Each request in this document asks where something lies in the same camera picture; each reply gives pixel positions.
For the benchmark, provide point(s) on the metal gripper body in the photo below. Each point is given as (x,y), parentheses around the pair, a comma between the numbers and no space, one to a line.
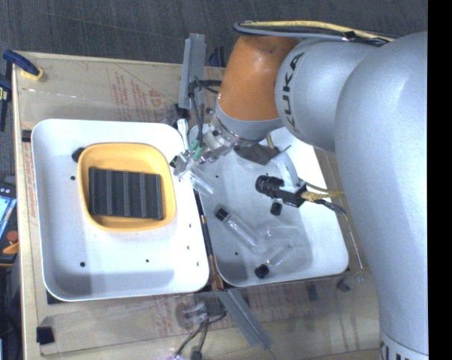
(216,139)

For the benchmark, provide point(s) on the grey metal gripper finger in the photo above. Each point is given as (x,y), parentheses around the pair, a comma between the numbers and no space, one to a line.
(174,161)
(183,168)

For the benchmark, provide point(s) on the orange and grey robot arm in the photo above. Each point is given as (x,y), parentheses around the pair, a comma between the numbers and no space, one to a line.
(361,126)

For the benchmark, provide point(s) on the yellow bowl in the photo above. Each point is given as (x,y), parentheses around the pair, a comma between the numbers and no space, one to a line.
(128,154)

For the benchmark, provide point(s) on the black ribbed block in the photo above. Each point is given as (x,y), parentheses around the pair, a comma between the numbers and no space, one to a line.
(124,193)

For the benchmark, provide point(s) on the white plastic tray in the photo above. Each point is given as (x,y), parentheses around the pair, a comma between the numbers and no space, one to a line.
(244,193)
(117,261)

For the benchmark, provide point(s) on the clear plastic bottle black cap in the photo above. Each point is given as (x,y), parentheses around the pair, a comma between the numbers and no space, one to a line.
(237,225)
(275,261)

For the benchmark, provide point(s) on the brown cardboard board red print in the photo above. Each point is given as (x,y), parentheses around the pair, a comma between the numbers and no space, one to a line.
(98,88)

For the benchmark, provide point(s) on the crumpled clear plastic bottle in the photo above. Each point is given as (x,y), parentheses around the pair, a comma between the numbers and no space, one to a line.
(284,234)

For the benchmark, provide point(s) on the black cylinder on white bracket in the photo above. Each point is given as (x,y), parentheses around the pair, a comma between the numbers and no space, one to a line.
(271,186)

